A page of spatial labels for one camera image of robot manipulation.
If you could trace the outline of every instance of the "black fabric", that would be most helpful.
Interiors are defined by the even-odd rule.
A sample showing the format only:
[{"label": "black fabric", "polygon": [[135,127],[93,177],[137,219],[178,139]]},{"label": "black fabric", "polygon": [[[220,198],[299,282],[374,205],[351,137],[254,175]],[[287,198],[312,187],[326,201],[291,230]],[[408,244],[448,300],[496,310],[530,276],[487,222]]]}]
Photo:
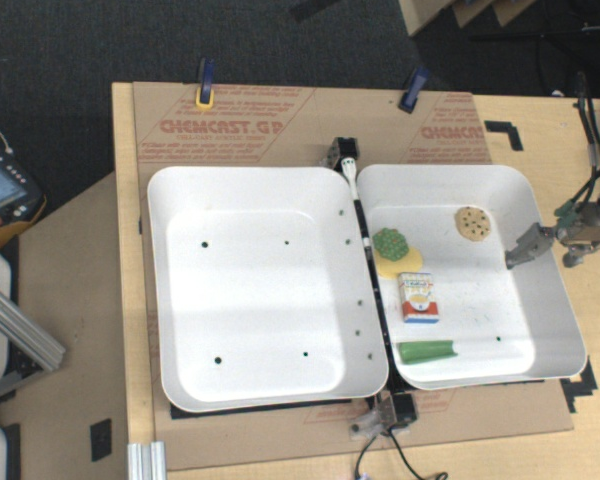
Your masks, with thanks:
[{"label": "black fabric", "polygon": [[[400,89],[424,65],[427,89],[540,95],[533,42],[469,37],[600,23],[600,0],[541,0],[505,28],[486,10],[460,29],[446,9],[410,38],[398,0],[340,0],[298,23],[289,10],[307,1],[0,0],[0,128],[47,213],[113,169],[114,81],[193,81],[207,56],[224,83]],[[600,65],[600,38],[570,41]],[[571,62],[550,45],[540,57],[549,88],[568,90]]]}]

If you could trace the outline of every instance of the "cardboard sheet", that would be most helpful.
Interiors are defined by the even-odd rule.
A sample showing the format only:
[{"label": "cardboard sheet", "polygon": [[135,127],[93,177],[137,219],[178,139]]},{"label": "cardboard sheet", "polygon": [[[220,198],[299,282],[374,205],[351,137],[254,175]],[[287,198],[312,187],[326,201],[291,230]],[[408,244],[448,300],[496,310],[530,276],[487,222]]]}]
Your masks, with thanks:
[{"label": "cardboard sheet", "polygon": [[[156,438],[169,470],[359,451],[351,421],[364,400],[173,419],[160,382],[158,323],[146,188],[169,165],[318,165],[335,137],[356,137],[359,169],[380,163],[489,163],[482,124],[466,93],[423,92],[413,114],[400,91],[216,86],[195,108],[195,86],[134,83],[138,175]],[[559,381],[414,393],[419,420],[407,446],[572,428]]]}]

